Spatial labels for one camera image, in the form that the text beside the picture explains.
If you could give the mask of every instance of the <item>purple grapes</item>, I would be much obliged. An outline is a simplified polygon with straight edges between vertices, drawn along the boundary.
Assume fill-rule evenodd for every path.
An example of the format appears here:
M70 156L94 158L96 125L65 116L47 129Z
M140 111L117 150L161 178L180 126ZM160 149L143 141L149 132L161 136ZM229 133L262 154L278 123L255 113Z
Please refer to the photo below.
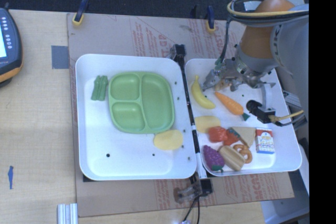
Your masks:
M214 150L213 148L205 145L203 147L203 155L205 162L207 166L212 170L212 171L223 171L223 167L225 165L225 161L221 154Z

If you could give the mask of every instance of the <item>cardboard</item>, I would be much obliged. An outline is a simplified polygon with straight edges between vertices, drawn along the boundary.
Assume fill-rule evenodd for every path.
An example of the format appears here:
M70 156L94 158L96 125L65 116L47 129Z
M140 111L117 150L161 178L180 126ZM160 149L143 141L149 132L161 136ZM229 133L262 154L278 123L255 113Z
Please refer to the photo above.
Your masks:
M83 176L79 167L76 111L75 63L84 54L114 54L166 57L174 44L184 44L185 61L193 58L218 58L225 42L225 21L215 21L216 31L206 30L205 20L123 15L86 14L81 25L72 24L67 15L71 84L73 139L75 149L76 192L79 217L187 208L174 191L190 186L191 181L122 180L94 182ZM234 45L245 26L231 22L226 57L234 56ZM201 206L284 199L293 197L288 173L211 177L213 192L200 200Z

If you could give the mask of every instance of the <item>orange carrot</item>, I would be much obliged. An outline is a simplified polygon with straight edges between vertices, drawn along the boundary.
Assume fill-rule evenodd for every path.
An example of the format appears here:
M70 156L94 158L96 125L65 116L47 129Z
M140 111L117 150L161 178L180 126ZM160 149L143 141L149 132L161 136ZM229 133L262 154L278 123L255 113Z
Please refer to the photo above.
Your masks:
M235 100L230 97L220 93L215 92L216 97L220 100L220 102L227 108L233 115L243 115L244 108Z

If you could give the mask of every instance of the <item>toy tomato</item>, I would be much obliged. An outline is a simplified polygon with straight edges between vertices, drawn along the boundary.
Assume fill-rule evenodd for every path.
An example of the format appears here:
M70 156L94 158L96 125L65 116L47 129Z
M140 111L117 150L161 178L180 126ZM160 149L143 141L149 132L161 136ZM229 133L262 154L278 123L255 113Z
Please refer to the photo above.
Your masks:
M221 142L227 140L226 129L221 126L209 128L208 134L211 142Z

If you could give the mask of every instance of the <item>table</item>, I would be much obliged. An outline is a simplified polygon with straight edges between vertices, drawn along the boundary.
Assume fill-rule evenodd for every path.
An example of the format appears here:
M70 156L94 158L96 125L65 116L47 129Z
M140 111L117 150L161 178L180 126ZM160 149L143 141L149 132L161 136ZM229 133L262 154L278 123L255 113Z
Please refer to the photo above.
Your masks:
M57 223L57 205L76 203L69 70L51 64L51 47L68 46L67 13L10 13L24 44L24 67L0 88L0 223ZM78 223L180 223L187 211L85 217ZM196 222L197 207L188 219ZM260 202L249 202L201 207L205 222L254 224L264 217Z

